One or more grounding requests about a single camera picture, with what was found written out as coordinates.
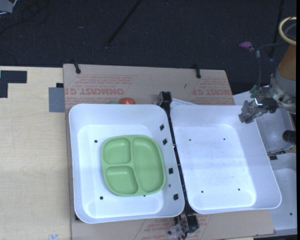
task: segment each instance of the black tape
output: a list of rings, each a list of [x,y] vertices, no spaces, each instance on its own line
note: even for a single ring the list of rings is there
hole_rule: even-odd
[[[8,84],[26,84],[27,71],[1,70],[0,98],[8,98]]]
[[[270,160],[277,160],[278,159],[278,157],[276,155],[270,155],[269,158],[270,158]]]

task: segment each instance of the cardboard sheet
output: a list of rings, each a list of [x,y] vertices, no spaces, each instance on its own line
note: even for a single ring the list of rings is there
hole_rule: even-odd
[[[198,105],[234,105],[234,99],[223,70],[188,68],[154,68],[109,65],[63,65],[69,192],[73,240],[168,240],[167,229],[174,218],[138,219],[87,224],[76,219],[73,199],[73,175],[69,111],[80,103],[105,104],[123,97],[137,104],[153,104],[160,92],[171,92],[172,98]],[[199,229],[187,240],[217,240],[274,233],[268,210],[197,214]]]

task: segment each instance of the white tray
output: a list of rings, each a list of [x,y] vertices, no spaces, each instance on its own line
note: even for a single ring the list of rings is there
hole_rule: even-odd
[[[269,210],[275,234],[259,238],[298,234],[297,215],[297,155],[283,153],[271,160],[271,166],[282,194],[279,207]]]
[[[171,120],[190,206],[200,214],[273,209],[281,193],[255,121],[239,105],[178,105]]]
[[[80,220],[102,223],[175,217],[183,211],[185,200],[169,122],[161,107],[78,104],[69,112],[69,126],[74,209]],[[159,192],[146,196],[118,196],[107,188],[101,147],[108,138],[121,135],[146,135],[158,143],[166,173],[166,183]]]

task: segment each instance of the metal mount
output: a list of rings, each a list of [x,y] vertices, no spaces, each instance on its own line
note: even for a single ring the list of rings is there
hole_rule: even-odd
[[[256,91],[257,93],[252,101],[244,101],[241,114],[239,114],[242,123],[249,124],[256,117],[260,117],[267,112],[274,113],[278,108],[278,103],[272,98],[269,88],[260,87]]]
[[[185,201],[184,213],[185,213],[185,222],[187,224],[185,233],[188,234],[188,233],[193,233],[194,231],[196,231],[199,228],[199,224],[198,224],[197,217],[194,214],[195,211],[190,207],[189,201],[188,201],[188,196],[187,196],[187,191],[186,191],[186,186],[185,186],[185,179],[184,179],[181,164],[180,164],[175,134],[174,134],[172,120],[171,120],[171,116],[170,116],[171,102],[172,102],[171,92],[161,91],[157,100],[155,101],[155,104],[165,110],[167,118],[168,118],[170,133],[171,133],[171,137],[172,137],[173,150],[174,150],[174,154],[175,154],[175,158],[176,158],[176,162],[177,162],[177,166],[178,166],[178,171],[179,171],[179,176],[180,176],[180,181],[181,181],[181,186],[182,186],[182,191],[183,191],[183,196],[184,196],[184,201]],[[178,231],[181,228],[182,227],[179,227],[176,224],[176,226],[174,226],[173,230]]]

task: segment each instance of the purple object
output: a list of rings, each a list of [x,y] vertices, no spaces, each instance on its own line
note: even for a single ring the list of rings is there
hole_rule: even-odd
[[[239,47],[246,50],[250,50],[250,48],[252,47],[252,43],[249,41],[241,42],[239,43]]]

